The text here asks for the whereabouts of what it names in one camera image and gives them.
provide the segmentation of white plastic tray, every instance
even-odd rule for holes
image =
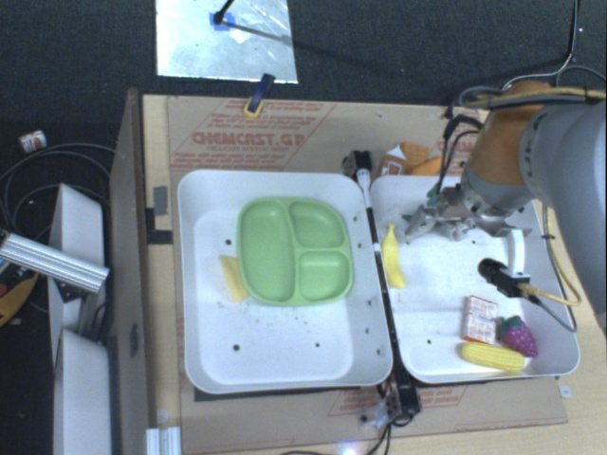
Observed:
[[[202,391],[230,393],[380,383],[392,350],[362,193],[327,173],[195,171],[178,187],[185,366]],[[318,199],[343,217],[354,283],[342,299],[282,307],[230,300],[219,255],[236,256],[237,218],[267,196]]]
[[[374,182],[371,200],[380,240],[389,223],[396,223],[396,232],[403,233],[407,223],[402,214],[413,214],[424,204],[426,193],[435,182],[435,177],[408,176],[384,176]],[[446,186],[455,183],[454,178],[445,181]],[[524,239],[525,273],[530,274],[532,284],[559,292],[533,207],[529,205],[522,213],[515,213],[508,222],[516,228],[532,229]],[[390,298],[400,354],[414,377],[435,384],[552,376],[576,369],[579,346],[575,335],[530,302],[508,299],[477,272],[485,258],[507,264],[507,253],[506,240],[492,238],[480,229],[470,231],[461,242],[451,241],[435,228],[409,245],[400,244],[399,260],[407,285],[403,289],[391,288]],[[501,317],[520,315],[528,323],[539,355],[528,359],[520,373],[505,374],[476,366],[459,356],[464,303],[469,295],[495,301]],[[547,302],[557,315],[568,319],[563,305]]]

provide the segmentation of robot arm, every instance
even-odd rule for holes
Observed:
[[[548,87],[522,82],[513,92]],[[605,101],[492,112],[456,188],[421,207],[406,235],[437,222],[474,225],[494,236],[533,198],[552,208],[562,239],[605,331]],[[451,226],[453,239],[461,234]]]

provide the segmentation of yellow sponge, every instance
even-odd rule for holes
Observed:
[[[243,285],[243,279],[240,276],[238,260],[232,256],[219,255],[221,269],[230,289],[231,300],[238,303],[248,297],[247,290]]]

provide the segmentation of wire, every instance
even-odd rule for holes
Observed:
[[[547,293],[544,292],[543,290],[541,290],[540,288],[533,286],[529,283],[519,283],[519,289],[525,293],[528,296],[533,296],[533,297],[544,297],[545,299],[549,299],[552,301],[556,301],[558,303],[562,303],[563,305],[569,305],[571,307],[577,307],[581,304],[581,297],[579,296],[578,292],[576,292],[576,297],[578,298],[577,300],[573,301],[573,300],[566,300],[566,299],[562,299],[560,297],[557,297],[555,295],[552,295],[551,293]]]
[[[397,428],[405,428],[407,425],[409,425],[412,421],[414,420],[414,416],[407,416],[405,414],[401,414],[399,416],[396,417],[396,419],[392,422],[392,425],[394,427]]]
[[[561,292],[565,296],[564,299],[551,295],[549,293],[543,292],[539,288],[531,286],[529,284],[522,283],[519,285],[519,288],[526,293],[527,295],[535,295],[539,297],[545,297],[547,299],[556,301],[558,303],[563,303],[568,306],[576,307],[581,304],[581,295],[579,294],[578,289],[574,286],[574,284],[569,280],[569,277],[565,274],[561,262],[559,262],[559,258],[557,257],[554,248],[552,246],[552,240],[554,236],[550,232],[550,218],[548,215],[548,207],[546,205],[542,206],[542,219],[543,219],[543,238],[546,240],[546,248],[548,250],[548,258],[550,259],[550,263],[552,264],[553,269],[557,274],[557,280],[559,282],[559,287],[561,288]],[[565,284],[569,287],[571,292],[576,297],[575,301],[568,300],[566,298],[565,289],[562,287],[561,279],[565,282]]]
[[[40,312],[41,314],[45,314],[48,315],[48,310],[46,310],[44,307],[41,307],[38,303],[36,303],[34,300],[29,300],[28,301],[28,305],[33,308],[34,310],[37,310],[38,312]]]
[[[458,136],[455,137],[455,140],[453,141],[453,144],[451,145],[451,149],[449,150],[449,158],[447,159],[447,163],[445,166],[445,172],[444,174],[447,174],[447,171],[449,170],[449,167],[451,166],[451,162],[453,161],[453,156],[455,155],[455,151],[457,150],[457,143],[459,142],[460,139],[462,139],[462,137],[465,137],[467,135],[478,135],[480,132],[478,130],[466,130],[465,132],[460,133]]]
[[[94,158],[91,158],[88,155],[84,155],[78,152],[70,152],[70,151],[66,151],[64,150],[65,148],[71,148],[71,147],[76,147],[76,148],[92,148],[92,149],[98,149],[98,150],[103,150],[106,152],[112,152],[112,149],[108,148],[108,147],[104,147],[102,145],[95,145],[95,144],[86,144],[86,143],[70,143],[70,144],[65,144],[65,145],[56,145],[54,147],[49,147],[47,149],[44,149],[40,152],[38,152],[35,155],[30,155],[26,158],[24,158],[23,160],[17,162],[16,164],[14,164],[11,168],[9,168],[6,172],[4,172],[2,175],[0,175],[0,182],[4,179],[7,179],[6,185],[4,186],[4,205],[2,206],[2,208],[0,208],[2,210],[3,216],[4,216],[4,222],[5,224],[9,227],[9,228],[16,228],[16,224],[13,220],[13,215],[10,214],[10,207],[9,207],[9,190],[10,190],[10,185],[12,183],[12,180],[15,176],[15,174],[24,166],[26,166],[28,163],[31,163],[34,160],[40,159],[40,158],[44,158],[44,157],[49,157],[49,156],[72,156],[72,157],[76,157],[82,160],[85,160],[87,162],[89,162],[91,165],[94,165],[95,167],[97,167],[102,173],[103,175],[109,179],[109,172],[105,169],[105,167],[102,166],[102,164],[95,160]]]
[[[52,228],[52,225],[48,225],[48,226],[46,226],[46,227],[45,227],[43,230],[41,230],[41,231],[40,231],[40,232],[39,232],[39,233],[36,235],[36,237],[34,238],[34,241],[40,241],[40,239],[41,239],[41,238],[42,238],[42,237],[43,237],[45,234],[47,234],[47,233],[50,231],[50,229],[51,229],[51,228]]]
[[[53,145],[51,147],[47,147],[47,148],[41,150],[40,152],[36,152],[32,155],[28,155],[26,158],[23,158],[22,160],[20,160],[16,164],[14,164],[12,167],[10,167],[8,170],[6,170],[4,173],[2,173],[0,175],[0,182],[2,182],[6,178],[10,178],[13,174],[15,174],[17,172],[17,170],[19,170],[26,163],[29,163],[32,160],[45,156],[49,152],[54,152],[54,151],[59,151],[59,150],[64,150],[64,149],[69,149],[69,148],[85,148],[85,149],[91,149],[91,150],[100,150],[103,152],[108,152],[110,154],[114,153],[114,150],[112,150],[111,148],[106,147],[104,145],[97,145],[95,143],[75,142],[75,143],[65,143],[62,145]],[[8,202],[3,204],[3,201],[0,200],[0,212],[2,213],[2,216],[4,217],[4,223],[6,225],[9,225],[9,204],[8,204]]]
[[[607,82],[607,78],[605,78],[605,75],[600,74],[598,71],[596,71],[592,67],[588,67],[587,65],[570,65],[569,67],[565,67],[564,69],[561,69],[561,71],[559,71],[559,73],[557,74],[557,78],[555,80],[555,85],[557,85],[557,87],[561,83],[561,76],[564,73],[569,72],[569,71],[585,71],[585,72],[588,72],[588,73],[592,74],[593,76],[596,76],[597,78],[602,79],[605,82]]]
[[[557,283],[559,284],[559,289],[562,292],[562,295],[567,298],[567,292],[565,290],[564,285],[562,284],[562,275],[564,271],[560,270],[560,266],[556,261],[556,254],[554,249],[552,248],[552,240],[554,236],[550,231],[550,221],[548,218],[548,206],[546,204],[542,204],[542,227],[543,227],[543,239],[545,241],[546,252],[548,253],[548,260],[550,260],[550,266],[552,266],[552,271],[554,271],[555,277],[557,278]],[[567,310],[569,311],[569,318],[571,319],[573,326],[576,330],[578,330],[578,323],[576,321],[576,317],[573,315],[573,311],[571,310],[571,306],[567,305]]]
[[[517,76],[516,78],[512,78],[508,81],[502,89],[508,89],[514,82],[524,79],[530,78],[551,78],[552,76],[558,76],[560,72],[562,72],[568,65],[574,60],[574,52],[576,47],[576,37],[578,34],[578,15],[579,15],[579,0],[573,0],[573,15],[571,17],[571,29],[569,32],[569,46],[567,48],[567,57],[565,58],[565,62],[562,66],[555,72],[548,73],[536,73],[536,74],[526,74],[523,76]]]
[[[445,180],[445,175],[447,175],[447,171],[449,169],[449,166],[446,167],[447,150],[449,148],[449,141],[451,140],[451,137],[452,137],[453,133],[455,132],[455,130],[457,129],[457,127],[461,123],[466,123],[468,125],[475,126],[478,130],[483,128],[483,123],[476,118],[472,118],[472,117],[469,117],[469,116],[463,115],[463,114],[457,115],[454,118],[452,116],[451,110],[448,110],[447,116],[451,116],[451,118],[450,118],[449,122],[447,123],[447,125],[445,126],[445,130],[443,131],[444,145],[443,145],[443,152],[441,155],[441,162],[440,162],[441,163],[440,174],[438,176],[438,182],[432,189],[434,196],[437,196],[443,187],[443,180]]]
[[[71,187],[72,189],[76,189],[77,191],[81,191],[84,192],[88,195],[90,195],[91,197],[99,200],[100,202],[105,202],[103,197],[101,197],[100,194],[91,191],[90,189],[83,187],[83,186],[78,186],[75,184],[66,184],[68,187]],[[24,195],[21,200],[17,203],[17,205],[15,206],[15,209],[12,213],[11,216],[11,223],[15,229],[16,232],[18,233],[22,233],[21,229],[18,227],[17,225],[17,217],[19,215],[19,211],[21,210],[21,207],[27,202],[27,200],[29,198],[31,198],[32,196],[40,193],[40,192],[44,192],[44,191],[48,191],[48,190],[53,190],[53,189],[58,189],[61,186],[61,184],[50,184],[47,186],[43,186],[43,187],[39,187],[38,189],[34,189],[33,191],[28,192],[26,195]]]
[[[95,309],[95,313],[93,314],[93,321],[91,322],[91,325],[93,327],[95,327],[95,323],[97,322],[97,315],[99,314],[99,312],[101,311],[101,309],[106,308],[107,307],[107,301],[104,301],[100,306],[98,306]]]
[[[555,314],[550,308],[548,308],[548,306],[541,301],[540,299],[536,298],[533,303],[535,303],[536,305],[538,305],[540,308],[542,308],[546,313],[548,313],[550,315],[550,317],[552,317],[554,320],[556,320],[562,328],[568,330],[569,332],[575,334],[578,330],[578,325],[575,323],[574,321],[574,325],[573,327],[571,327],[570,325],[567,325],[562,318],[560,318],[557,314]]]
[[[475,96],[476,100],[468,100],[468,95]],[[501,90],[495,88],[480,88],[479,90],[479,86],[475,86],[464,90],[457,98],[457,103],[467,108],[493,109],[552,101],[584,102],[589,99],[605,100],[607,98],[607,95],[602,91],[579,89],[577,87],[552,87],[512,95],[501,95]]]
[[[389,424],[382,432],[379,439],[376,443],[369,448],[369,451],[365,453],[365,455],[375,455],[381,445],[385,442],[386,447],[383,450],[383,455],[388,455],[388,451],[390,450],[390,440],[392,438],[392,424]],[[281,455],[328,455],[326,453],[320,453],[317,451],[306,451],[306,450],[291,450],[281,453]]]

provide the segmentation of yellow corn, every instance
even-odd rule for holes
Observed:
[[[462,357],[468,362],[501,369],[502,371],[517,372],[523,368],[523,355],[497,345],[481,342],[467,342],[462,345]]]

